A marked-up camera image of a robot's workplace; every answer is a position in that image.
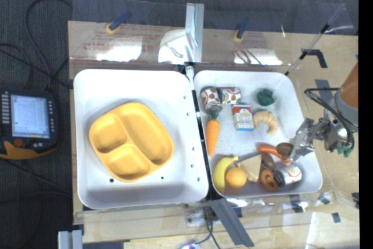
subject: blue clamp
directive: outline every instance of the blue clamp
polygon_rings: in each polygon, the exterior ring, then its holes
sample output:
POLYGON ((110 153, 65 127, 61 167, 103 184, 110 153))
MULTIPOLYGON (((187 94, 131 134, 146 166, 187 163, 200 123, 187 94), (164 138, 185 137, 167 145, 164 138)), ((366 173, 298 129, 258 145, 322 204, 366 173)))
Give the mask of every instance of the blue clamp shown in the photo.
POLYGON ((249 23, 249 18, 246 17, 242 21, 242 23, 239 23, 237 25, 237 27, 235 28, 236 31, 235 31, 234 38, 233 38, 235 41, 237 42, 242 41, 248 23, 249 23))
POLYGON ((132 14, 130 12, 125 12, 125 13, 121 14, 113 22, 111 22, 110 24, 108 24, 106 26, 107 33, 113 34, 116 31, 118 31, 119 28, 120 28, 120 25, 122 23, 125 23, 131 16, 132 16, 132 14))

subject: button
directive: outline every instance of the button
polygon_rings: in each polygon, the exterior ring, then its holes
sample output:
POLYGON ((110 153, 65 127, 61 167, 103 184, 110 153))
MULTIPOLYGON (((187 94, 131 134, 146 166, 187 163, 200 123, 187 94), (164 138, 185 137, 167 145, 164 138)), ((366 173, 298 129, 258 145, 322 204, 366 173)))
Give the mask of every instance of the button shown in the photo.
POLYGON ((16 138, 16 139, 14 139, 14 141, 13 141, 13 145, 14 145, 16 148, 20 148, 20 147, 23 145, 23 139, 21 139, 21 138, 16 138))

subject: yellow plate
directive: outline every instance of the yellow plate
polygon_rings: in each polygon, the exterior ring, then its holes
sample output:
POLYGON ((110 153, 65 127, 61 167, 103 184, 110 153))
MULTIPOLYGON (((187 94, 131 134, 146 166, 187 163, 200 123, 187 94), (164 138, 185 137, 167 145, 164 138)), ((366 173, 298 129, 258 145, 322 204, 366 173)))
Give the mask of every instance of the yellow plate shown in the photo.
POLYGON ((174 154, 174 142, 146 105, 127 103, 95 120, 91 145, 107 170, 125 182, 146 177, 174 154))

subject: croissant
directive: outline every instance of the croissant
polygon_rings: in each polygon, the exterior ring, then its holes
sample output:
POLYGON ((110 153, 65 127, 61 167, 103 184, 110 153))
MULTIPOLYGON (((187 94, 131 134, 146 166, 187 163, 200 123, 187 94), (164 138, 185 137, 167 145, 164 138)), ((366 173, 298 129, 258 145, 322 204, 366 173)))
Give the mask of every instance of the croissant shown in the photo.
POLYGON ((279 128, 279 122, 277 121, 276 117, 268 110, 258 111, 253 115, 252 120, 255 128, 258 128, 259 122, 268 124, 267 134, 269 135, 275 134, 279 128))

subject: white can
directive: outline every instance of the white can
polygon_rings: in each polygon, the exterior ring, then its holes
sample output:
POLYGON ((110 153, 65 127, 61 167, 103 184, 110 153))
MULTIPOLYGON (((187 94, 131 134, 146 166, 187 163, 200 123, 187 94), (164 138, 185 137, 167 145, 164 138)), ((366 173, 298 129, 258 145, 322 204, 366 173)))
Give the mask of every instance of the white can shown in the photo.
POLYGON ((279 187, 293 184, 302 179, 302 171, 296 164, 283 166, 274 172, 275 180, 278 182, 279 187))

